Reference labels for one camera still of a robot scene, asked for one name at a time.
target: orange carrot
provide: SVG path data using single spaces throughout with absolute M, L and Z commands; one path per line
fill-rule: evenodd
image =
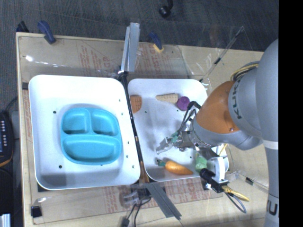
M 158 160 L 158 165 L 159 166 L 164 166 L 166 170 L 169 172 L 179 174 L 179 175 L 192 175 L 193 172 L 189 170 L 187 167 L 180 165 L 177 162 L 174 162 L 172 160 L 169 160 L 167 162 Z

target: metal bracket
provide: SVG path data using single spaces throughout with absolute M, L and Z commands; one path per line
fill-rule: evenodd
M 156 200 L 165 217 L 175 217 L 177 220 L 181 220 L 182 215 L 158 183 L 145 183 L 144 186 Z
M 10 214 L 0 215 L 0 227 L 10 227 Z
M 161 141 L 160 146 L 156 148 L 157 154 L 160 154 L 162 152 L 168 151 L 173 147 L 173 143 L 171 142 L 171 138 L 165 138 Z
M 140 24 L 130 23 L 126 28 L 124 50 L 121 63 L 121 71 L 134 72 L 134 66 L 137 59 L 137 49 L 140 36 Z

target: gray carpet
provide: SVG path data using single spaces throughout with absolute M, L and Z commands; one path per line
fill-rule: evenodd
M 166 0 L 0 0 L 0 110 L 17 96 L 15 33 L 24 21 L 39 33 L 46 20 L 55 35 L 123 40 L 129 23 L 139 22 L 140 41 L 154 31 L 164 44 L 224 48 L 244 26 L 245 38 L 232 49 L 264 51 L 278 38 L 279 0 L 173 0 L 168 18 L 158 9 Z M 219 31 L 218 40 L 210 39 Z M 18 110 L 17 104 L 9 111 Z

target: black cable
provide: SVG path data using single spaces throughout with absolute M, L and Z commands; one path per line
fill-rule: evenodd
M 181 123 L 181 126 L 180 128 L 178 129 L 177 131 L 177 136 L 181 133 L 181 130 L 182 130 L 182 127 L 183 125 L 189 120 L 189 117 L 191 116 L 192 112 L 190 113 L 190 116 L 186 119 L 186 116 L 188 114 L 188 111 L 192 108 L 192 106 L 195 106 L 197 109 L 200 109 L 201 106 L 196 102 L 196 101 L 191 101 L 188 106 L 187 106 L 187 110 L 185 112 L 185 115 L 183 117 L 183 120 L 182 120 L 182 123 Z
M 5 173 L 6 175 L 8 175 L 11 179 L 13 179 L 12 174 L 11 174 L 8 170 L 6 170 L 6 169 L 0 167 L 0 171 L 1 171 L 1 172 L 4 172 L 4 173 Z
M 139 206 L 138 206 L 138 210 L 137 210 L 137 212 L 136 212 L 136 215 L 134 216 L 134 227 L 136 227 L 136 219 L 137 219 L 137 215 L 138 215 L 138 213 L 139 213 L 139 210 L 140 210 L 141 206 L 144 205 L 144 204 L 146 204 L 146 203 L 148 203 L 150 200 L 152 200 L 152 198 L 149 197 L 148 200 L 147 200 L 146 202 L 144 202 L 144 203 L 142 203 L 142 200 L 140 200 L 140 204 L 139 204 Z
M 226 195 L 227 195 L 227 197 L 230 199 L 230 201 L 232 201 L 232 203 L 242 212 L 242 213 L 244 213 L 244 214 L 246 214 L 246 208 L 245 208 L 245 206 L 244 206 L 244 204 L 241 202 L 241 200 L 238 198 L 238 197 L 236 197 L 234 194 L 232 194 L 232 193 L 225 193 Z M 233 197 L 235 200 L 237 200 L 238 201 L 238 203 L 242 206 L 242 209 L 236 204 L 236 202 L 234 201 L 234 200 L 232 200 L 232 198 L 231 197 Z
M 136 207 L 136 204 L 133 205 L 131 212 L 129 213 L 127 219 L 129 219 L 129 217 L 131 216 L 132 212 L 134 211 L 134 208 Z
M 2 112 L 6 112 L 9 109 L 9 107 L 11 107 L 13 105 L 13 103 L 17 100 L 18 100 L 18 97 L 16 96 L 9 102 L 9 104 L 6 106 L 6 108 Z
M 196 112 L 195 109 L 193 109 L 193 110 L 189 113 L 189 116 L 188 116 L 187 119 L 185 120 L 185 123 L 191 118 L 191 116 L 193 116 L 193 114 L 195 114 L 195 116 L 196 116 L 196 114 L 197 114 L 197 112 Z

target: blue plate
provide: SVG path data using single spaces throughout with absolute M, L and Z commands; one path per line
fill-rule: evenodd
M 61 121 L 61 147 L 65 157 L 74 163 L 110 164 L 122 151 L 119 122 L 106 110 L 70 109 Z

